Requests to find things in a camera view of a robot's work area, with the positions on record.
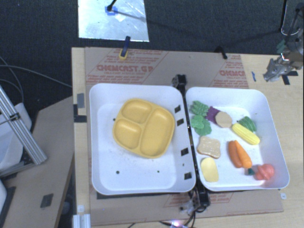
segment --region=blue mark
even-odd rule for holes
[[[107,7],[105,6],[104,10],[107,13],[107,15],[109,15],[109,16],[113,16],[118,12],[117,7],[115,7],[115,6],[112,7],[111,11],[108,11]]]
[[[252,74],[252,77],[253,77],[253,80],[256,82],[256,75],[253,71],[251,71],[251,74]]]

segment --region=white tray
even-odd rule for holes
[[[203,185],[212,191],[254,190],[254,189],[281,189],[289,183],[289,173],[282,153],[281,145],[277,137],[276,129],[270,113],[266,97],[257,90],[228,89],[228,88],[204,88],[193,87],[186,93],[188,109],[193,101],[198,100],[208,106],[227,112],[233,123],[244,116],[250,117],[256,124],[256,134],[260,137],[259,145],[249,145],[238,137],[231,128],[221,128],[211,124],[210,138],[220,140],[221,157],[215,160],[219,181],[205,181],[200,170],[200,162],[208,156],[196,152],[200,179]],[[192,128],[193,143],[195,149],[199,144],[199,135]],[[228,155],[228,142],[237,140],[249,154],[253,167],[264,163],[272,164],[275,175],[268,181],[255,180],[253,176],[245,175],[243,168],[235,168]]]
[[[172,141],[160,158],[147,159],[119,146],[112,135],[113,119],[123,104],[140,98],[169,110],[175,120]],[[187,192],[195,185],[185,110],[180,92],[171,86],[97,84],[89,94],[92,183],[104,195]],[[181,155],[188,148],[189,153]]]

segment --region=brown sausage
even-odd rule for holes
[[[234,141],[230,141],[228,144],[228,152],[230,159],[236,168],[243,167],[242,161],[240,160],[237,152],[237,147]]]

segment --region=metal sheet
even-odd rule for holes
[[[108,12],[112,1],[78,0],[79,37],[149,42],[143,0],[117,0]]]

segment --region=yellow plate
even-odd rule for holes
[[[159,105],[131,99],[120,109],[113,127],[115,141],[125,149],[146,158],[162,156],[173,136],[172,114]]]

